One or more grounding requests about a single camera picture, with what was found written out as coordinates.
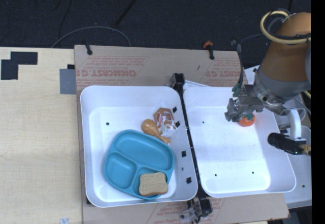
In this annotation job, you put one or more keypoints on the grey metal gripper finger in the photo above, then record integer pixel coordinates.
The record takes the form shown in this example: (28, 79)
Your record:
(238, 117)
(229, 112)

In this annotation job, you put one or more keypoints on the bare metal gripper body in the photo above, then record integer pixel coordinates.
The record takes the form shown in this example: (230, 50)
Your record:
(250, 102)

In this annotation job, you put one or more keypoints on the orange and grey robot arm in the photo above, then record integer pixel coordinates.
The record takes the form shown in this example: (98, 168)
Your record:
(287, 52)

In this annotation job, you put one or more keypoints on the orange tomato with green top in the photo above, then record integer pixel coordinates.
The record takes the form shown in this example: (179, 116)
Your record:
(247, 121)

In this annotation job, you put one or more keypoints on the white plastic tray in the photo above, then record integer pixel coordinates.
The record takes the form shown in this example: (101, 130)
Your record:
(228, 154)
(122, 116)

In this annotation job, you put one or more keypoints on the thin black rod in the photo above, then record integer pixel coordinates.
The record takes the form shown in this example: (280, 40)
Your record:
(189, 129)

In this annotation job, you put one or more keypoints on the brown and white carton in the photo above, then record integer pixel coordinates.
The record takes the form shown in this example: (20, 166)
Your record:
(165, 119)

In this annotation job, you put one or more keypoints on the brown chicken drumstick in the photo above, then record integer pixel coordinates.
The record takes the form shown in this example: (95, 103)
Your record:
(149, 126)

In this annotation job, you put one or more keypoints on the brown cardboard board red print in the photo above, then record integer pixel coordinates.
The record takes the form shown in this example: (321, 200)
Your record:
(152, 70)

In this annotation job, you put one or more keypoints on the tan bread slice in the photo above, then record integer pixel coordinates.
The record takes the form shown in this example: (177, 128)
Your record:
(153, 183)

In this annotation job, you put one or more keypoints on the blue divided plate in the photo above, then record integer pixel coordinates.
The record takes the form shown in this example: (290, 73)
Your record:
(132, 152)

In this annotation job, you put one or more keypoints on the black cylinder on white bracket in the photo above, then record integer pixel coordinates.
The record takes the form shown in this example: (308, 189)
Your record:
(284, 141)

